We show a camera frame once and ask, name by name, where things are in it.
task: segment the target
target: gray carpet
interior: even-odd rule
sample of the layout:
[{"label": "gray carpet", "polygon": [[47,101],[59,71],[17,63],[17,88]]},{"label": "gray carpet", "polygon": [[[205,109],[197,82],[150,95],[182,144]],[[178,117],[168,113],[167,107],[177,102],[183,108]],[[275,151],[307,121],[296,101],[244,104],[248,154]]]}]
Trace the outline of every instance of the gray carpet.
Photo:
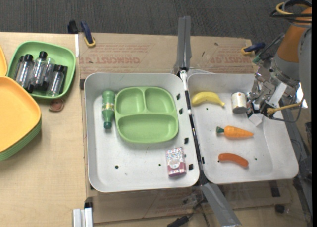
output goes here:
[{"label": "gray carpet", "polygon": [[192,19],[192,36],[271,42],[289,27],[269,17],[285,0],[0,0],[2,32],[67,33],[71,19],[91,32],[177,35],[178,17]]}]

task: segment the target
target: banana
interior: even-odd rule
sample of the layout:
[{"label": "banana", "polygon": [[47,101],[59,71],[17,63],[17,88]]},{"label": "banana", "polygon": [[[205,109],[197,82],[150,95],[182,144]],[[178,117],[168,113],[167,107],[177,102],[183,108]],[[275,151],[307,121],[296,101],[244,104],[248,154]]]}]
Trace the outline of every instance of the banana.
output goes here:
[{"label": "banana", "polygon": [[221,101],[218,94],[215,92],[211,92],[211,91],[199,92],[199,93],[193,95],[193,97],[191,98],[191,103],[194,106],[196,106],[200,103],[203,103],[203,102],[211,102],[211,103],[219,104],[222,107],[224,106],[224,102]]}]

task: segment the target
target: carrot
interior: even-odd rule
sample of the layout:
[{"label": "carrot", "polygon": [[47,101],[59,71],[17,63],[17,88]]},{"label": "carrot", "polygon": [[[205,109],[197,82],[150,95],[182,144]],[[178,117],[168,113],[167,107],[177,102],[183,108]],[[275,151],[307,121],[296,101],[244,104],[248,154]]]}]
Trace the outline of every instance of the carrot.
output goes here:
[{"label": "carrot", "polygon": [[253,133],[243,130],[235,126],[226,126],[225,128],[217,127],[217,134],[223,133],[226,137],[229,138],[246,138],[253,136]]},{"label": "carrot", "polygon": [[242,167],[248,167],[248,165],[249,165],[248,160],[244,159],[243,157],[240,157],[239,155],[233,154],[233,153],[221,153],[218,156],[218,160],[220,162],[232,161],[232,162],[235,162],[235,163],[241,165]]}]

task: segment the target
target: can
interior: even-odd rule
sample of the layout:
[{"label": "can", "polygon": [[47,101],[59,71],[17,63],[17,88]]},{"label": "can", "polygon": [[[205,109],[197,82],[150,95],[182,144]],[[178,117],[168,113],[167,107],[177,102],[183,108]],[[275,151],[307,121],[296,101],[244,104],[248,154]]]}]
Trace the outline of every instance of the can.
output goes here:
[{"label": "can", "polygon": [[246,113],[248,110],[246,94],[244,94],[243,92],[232,93],[231,104],[232,104],[232,111],[235,114],[243,114],[243,113]]}]

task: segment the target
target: small box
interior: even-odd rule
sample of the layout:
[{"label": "small box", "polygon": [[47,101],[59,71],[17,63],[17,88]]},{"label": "small box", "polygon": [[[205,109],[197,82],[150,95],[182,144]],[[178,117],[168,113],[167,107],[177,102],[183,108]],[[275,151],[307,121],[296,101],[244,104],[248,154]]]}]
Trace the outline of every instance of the small box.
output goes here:
[{"label": "small box", "polygon": [[170,177],[186,173],[186,163],[183,148],[175,148],[166,151],[168,175]]}]

